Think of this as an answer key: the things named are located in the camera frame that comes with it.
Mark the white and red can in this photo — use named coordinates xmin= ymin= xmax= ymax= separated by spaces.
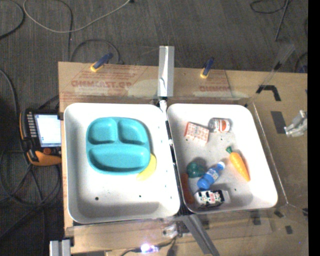
xmin=207 ymin=117 xmax=232 ymax=133

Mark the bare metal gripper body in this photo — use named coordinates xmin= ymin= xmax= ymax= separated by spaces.
xmin=298 ymin=109 xmax=309 ymax=126

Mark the blue divided plate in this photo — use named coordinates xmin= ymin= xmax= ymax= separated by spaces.
xmin=85 ymin=116 xmax=153 ymax=175

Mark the white plastic tray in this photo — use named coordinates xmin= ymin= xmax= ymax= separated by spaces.
xmin=166 ymin=103 xmax=279 ymax=215
xmin=63 ymin=102 xmax=181 ymax=225

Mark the orange and white carton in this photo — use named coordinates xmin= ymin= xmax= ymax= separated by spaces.
xmin=184 ymin=121 xmax=210 ymax=144

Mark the green broccoli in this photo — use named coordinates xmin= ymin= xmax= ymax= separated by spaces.
xmin=186 ymin=161 xmax=206 ymax=179

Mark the orange carrot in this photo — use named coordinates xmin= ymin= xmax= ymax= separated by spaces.
xmin=225 ymin=146 xmax=251 ymax=183

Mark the blue plastic bottle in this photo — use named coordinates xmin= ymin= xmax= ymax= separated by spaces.
xmin=196 ymin=161 xmax=226 ymax=190

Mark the black and white carton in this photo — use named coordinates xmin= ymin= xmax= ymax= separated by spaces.
xmin=193 ymin=189 xmax=226 ymax=209

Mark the yellow banana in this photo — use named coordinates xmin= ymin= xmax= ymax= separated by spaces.
xmin=136 ymin=152 xmax=158 ymax=181

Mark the brown cardboard board red print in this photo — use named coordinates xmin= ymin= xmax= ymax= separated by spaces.
xmin=57 ymin=61 xmax=309 ymax=256

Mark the orange-brown sausage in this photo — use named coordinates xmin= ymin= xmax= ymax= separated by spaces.
xmin=180 ymin=173 xmax=196 ymax=205

